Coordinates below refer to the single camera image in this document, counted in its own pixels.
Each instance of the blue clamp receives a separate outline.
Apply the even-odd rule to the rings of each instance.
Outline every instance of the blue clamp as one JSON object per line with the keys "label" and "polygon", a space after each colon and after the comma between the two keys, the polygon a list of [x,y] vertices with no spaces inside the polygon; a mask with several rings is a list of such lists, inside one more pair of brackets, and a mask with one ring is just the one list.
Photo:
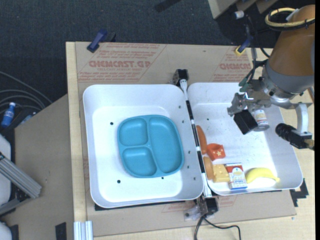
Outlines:
{"label": "blue clamp", "polygon": [[90,43],[87,49],[94,53],[99,48],[99,43],[103,42],[107,37],[108,32],[105,29],[100,29],[92,43]]}

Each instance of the blue plate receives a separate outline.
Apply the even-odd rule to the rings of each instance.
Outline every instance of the blue plate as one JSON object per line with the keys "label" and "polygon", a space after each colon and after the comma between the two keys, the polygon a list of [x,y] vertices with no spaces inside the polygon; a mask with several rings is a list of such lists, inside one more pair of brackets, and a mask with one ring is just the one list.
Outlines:
{"label": "blue plate", "polygon": [[128,118],[117,129],[122,164],[138,178],[163,177],[179,171],[184,152],[174,122],[162,115]]}

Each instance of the blue bottle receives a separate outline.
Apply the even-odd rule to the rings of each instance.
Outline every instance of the blue bottle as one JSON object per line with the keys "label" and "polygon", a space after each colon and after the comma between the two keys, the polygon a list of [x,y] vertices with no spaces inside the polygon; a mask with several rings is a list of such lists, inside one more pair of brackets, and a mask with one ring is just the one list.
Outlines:
{"label": "blue bottle", "polygon": [[7,128],[11,124],[12,120],[14,119],[15,106],[16,104],[14,102],[10,102],[9,108],[4,112],[3,119],[1,122],[1,126],[3,128]]}

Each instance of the black carpet floor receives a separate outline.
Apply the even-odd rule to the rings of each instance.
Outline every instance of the black carpet floor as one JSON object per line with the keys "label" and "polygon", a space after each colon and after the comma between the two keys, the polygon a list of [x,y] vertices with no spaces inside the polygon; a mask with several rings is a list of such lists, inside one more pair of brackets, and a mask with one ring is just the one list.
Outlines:
{"label": "black carpet floor", "polygon": [[[300,8],[315,0],[279,0],[273,8]],[[52,101],[67,93],[67,41],[92,41],[104,28],[117,42],[240,45],[244,22],[231,6],[213,19],[208,0],[0,0],[0,72],[23,81]],[[272,48],[277,33],[265,31],[256,5],[246,13]],[[13,93],[28,88],[0,74],[0,112]]]}

